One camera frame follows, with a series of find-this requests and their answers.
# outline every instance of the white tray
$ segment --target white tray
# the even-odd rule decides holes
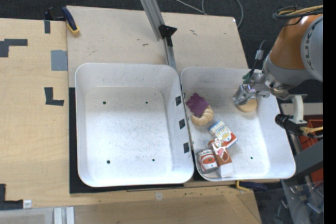
[[[215,116],[223,120],[238,138],[228,149],[234,166],[233,176],[221,178],[216,172],[202,174],[196,162],[199,173],[206,180],[285,179],[295,173],[296,165],[287,134],[275,123],[275,116],[280,113],[276,98],[258,99],[257,111],[249,113],[238,110],[232,101],[248,71],[190,67],[181,74],[185,101],[195,92],[204,97]],[[187,106],[186,113],[194,154],[197,154],[212,137],[206,128],[191,122],[192,113]]]
[[[85,184],[180,184],[192,177],[176,70],[86,63],[78,67],[75,83],[78,174]]]

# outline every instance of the croissant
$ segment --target croissant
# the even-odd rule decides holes
[[[214,118],[214,111],[211,106],[207,106],[200,117],[196,117],[195,115],[191,116],[191,121],[197,126],[204,126],[212,121]]]

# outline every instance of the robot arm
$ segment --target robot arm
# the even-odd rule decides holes
[[[291,100],[295,106],[293,117],[278,115],[276,122],[295,135],[305,135],[301,95],[288,90],[309,79],[323,80],[323,10],[321,6],[308,9],[279,11],[289,17],[270,53],[263,61],[262,70],[254,67],[243,79],[233,101],[238,108],[270,94],[282,100]],[[261,61],[261,46],[256,61]]]

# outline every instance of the wooden table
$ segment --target wooden table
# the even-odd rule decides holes
[[[259,223],[253,193],[242,199],[239,190],[223,184],[191,180],[178,189],[69,193],[68,89],[74,86],[76,68],[84,62],[165,60],[163,43],[155,39],[143,11],[68,8],[79,35],[72,35],[65,22],[51,21],[46,33],[43,20],[0,19],[0,41],[27,39],[27,46],[9,46],[8,57],[0,57],[0,183],[7,185],[6,200],[32,200],[33,208],[97,206],[151,203],[160,192],[168,203],[176,200],[177,210],[181,203],[189,203],[187,198],[216,196],[230,204],[237,223]],[[247,68],[233,18],[168,13],[163,17],[167,25],[178,28],[172,38],[178,72],[187,66]],[[68,71],[51,69],[55,50],[67,52]],[[45,87],[52,87],[53,98],[64,100],[63,105],[46,104]]]

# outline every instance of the beige round object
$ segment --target beige round object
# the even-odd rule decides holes
[[[250,99],[247,101],[246,104],[236,106],[238,107],[239,110],[243,112],[252,112],[257,109],[257,105],[258,105],[257,99]]]
[[[211,106],[207,106],[204,110],[201,117],[196,117],[195,115],[191,116],[191,121],[197,126],[204,126],[212,121],[214,118],[214,111],[212,110]]]

